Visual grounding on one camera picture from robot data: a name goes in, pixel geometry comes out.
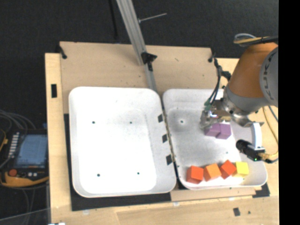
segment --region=empty white tray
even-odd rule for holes
[[[263,161],[252,161],[240,153],[235,144],[239,139],[252,142],[251,128],[244,128],[231,121],[232,135],[224,139],[206,136],[200,129],[200,116],[204,102],[213,90],[170,89],[163,94],[166,120],[170,132],[171,144],[175,155],[178,176],[188,189],[251,187],[262,186],[267,181],[267,171]],[[223,96],[220,89],[217,99]],[[186,181],[187,169],[191,166],[205,167],[217,163],[221,165],[227,159],[231,162],[248,163],[249,175],[245,178],[222,177],[194,184]]]
[[[159,95],[77,87],[69,94],[74,189],[83,197],[166,193],[176,184]]]

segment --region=orange block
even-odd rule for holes
[[[204,168],[204,178],[206,181],[218,178],[221,176],[221,171],[216,163],[208,165]]]
[[[198,184],[203,180],[203,168],[190,166],[187,170],[187,182]]]
[[[232,162],[230,162],[229,160],[226,160],[220,166],[220,171],[222,173],[221,177],[226,179],[236,171],[236,166]]]

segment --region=block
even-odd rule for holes
[[[249,175],[249,167],[247,162],[235,162],[236,171],[232,174],[233,177],[246,177]]]
[[[226,160],[221,166],[221,177],[223,179],[228,178],[229,176],[233,175],[233,173],[236,171],[236,166],[229,160]]]
[[[203,181],[203,171],[202,167],[190,166],[187,170],[187,182],[194,184],[199,184]]]
[[[227,139],[231,136],[230,124],[220,123],[220,133],[216,136],[218,139]]]
[[[216,137],[220,132],[221,130],[219,123],[214,123],[210,128],[204,130],[205,135],[213,137]]]
[[[206,181],[216,179],[221,176],[221,171],[216,163],[210,164],[204,168],[204,178]]]

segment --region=emergency stop button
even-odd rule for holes
[[[16,169],[10,169],[8,172],[9,176],[11,176],[11,177],[15,177],[17,175],[17,173],[18,172]]]

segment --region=purple block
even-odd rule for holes
[[[219,123],[214,123],[209,129],[206,129],[204,131],[204,134],[207,136],[212,136],[215,137],[221,132],[220,130],[220,124]]]
[[[231,136],[231,127],[230,124],[220,123],[220,133],[216,136],[219,139],[227,139]]]

